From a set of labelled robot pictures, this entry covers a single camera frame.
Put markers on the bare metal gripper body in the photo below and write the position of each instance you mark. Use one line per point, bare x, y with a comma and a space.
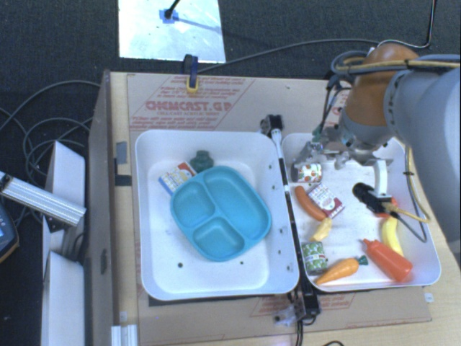
333, 141

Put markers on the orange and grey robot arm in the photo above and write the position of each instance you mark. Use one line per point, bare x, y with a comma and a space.
414, 106

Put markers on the thin black and white rod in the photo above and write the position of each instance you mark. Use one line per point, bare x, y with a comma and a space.
288, 193

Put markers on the blue divided plate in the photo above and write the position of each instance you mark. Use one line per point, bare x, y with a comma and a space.
223, 211

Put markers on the orange carrot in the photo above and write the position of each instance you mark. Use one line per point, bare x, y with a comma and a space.
340, 269

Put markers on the orange bottle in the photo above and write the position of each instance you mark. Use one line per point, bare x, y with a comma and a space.
390, 261

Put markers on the green peas can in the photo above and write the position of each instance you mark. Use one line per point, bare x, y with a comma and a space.
314, 258

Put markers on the white plastic tray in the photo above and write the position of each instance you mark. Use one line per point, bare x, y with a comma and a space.
162, 251
356, 229

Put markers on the orange sausage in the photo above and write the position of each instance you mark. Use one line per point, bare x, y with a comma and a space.
306, 202

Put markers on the pale yellow toy food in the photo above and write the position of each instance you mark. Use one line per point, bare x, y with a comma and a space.
322, 229

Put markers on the yellow banana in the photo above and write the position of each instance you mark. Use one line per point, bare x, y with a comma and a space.
390, 234

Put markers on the dark green bottle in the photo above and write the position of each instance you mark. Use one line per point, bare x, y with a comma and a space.
201, 160

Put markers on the brown cardboard board, red print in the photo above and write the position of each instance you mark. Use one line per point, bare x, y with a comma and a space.
201, 106

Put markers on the black cylinder on white bracket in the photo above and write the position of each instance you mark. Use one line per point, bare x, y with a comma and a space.
371, 197

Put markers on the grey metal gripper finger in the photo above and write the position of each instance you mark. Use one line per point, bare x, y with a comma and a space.
341, 162
303, 154

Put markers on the white can with tomato print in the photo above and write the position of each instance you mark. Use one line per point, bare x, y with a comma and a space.
310, 173

